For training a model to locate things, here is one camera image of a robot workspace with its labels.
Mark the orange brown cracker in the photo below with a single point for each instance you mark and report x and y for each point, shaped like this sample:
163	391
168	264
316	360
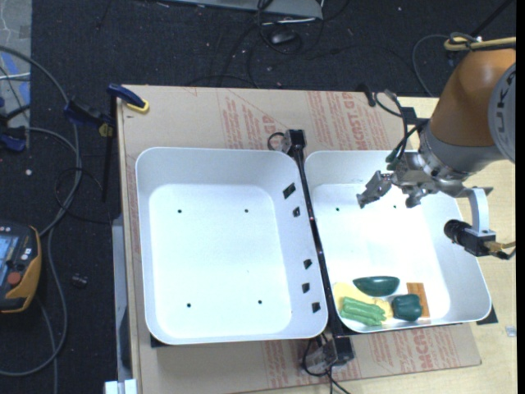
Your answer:
419	296

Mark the yellow toy food piece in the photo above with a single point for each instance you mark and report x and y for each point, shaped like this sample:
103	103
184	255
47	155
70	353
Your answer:
344	291

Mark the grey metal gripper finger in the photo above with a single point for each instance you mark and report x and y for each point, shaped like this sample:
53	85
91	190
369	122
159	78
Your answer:
414	198
372	190

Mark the white plastic tray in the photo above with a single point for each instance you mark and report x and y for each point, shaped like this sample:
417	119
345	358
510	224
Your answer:
393	244
213	244

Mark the dark green bell pepper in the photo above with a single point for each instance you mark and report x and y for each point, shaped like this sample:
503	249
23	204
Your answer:
407	307

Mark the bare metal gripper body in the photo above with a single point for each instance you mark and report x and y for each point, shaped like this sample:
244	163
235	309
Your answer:
422	175

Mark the light green bean bundle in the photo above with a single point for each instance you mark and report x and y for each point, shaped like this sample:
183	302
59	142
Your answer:
361	311

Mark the black cylinder on white bracket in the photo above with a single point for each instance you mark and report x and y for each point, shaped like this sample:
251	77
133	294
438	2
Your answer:
471	228

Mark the brown cardboard board red print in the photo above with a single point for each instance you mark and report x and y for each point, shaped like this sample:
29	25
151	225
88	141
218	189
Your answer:
254	113

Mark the dark green watermelon slice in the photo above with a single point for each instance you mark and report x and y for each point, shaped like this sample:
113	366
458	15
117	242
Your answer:
376	285

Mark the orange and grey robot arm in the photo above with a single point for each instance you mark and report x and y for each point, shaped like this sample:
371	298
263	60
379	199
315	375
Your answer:
471	97

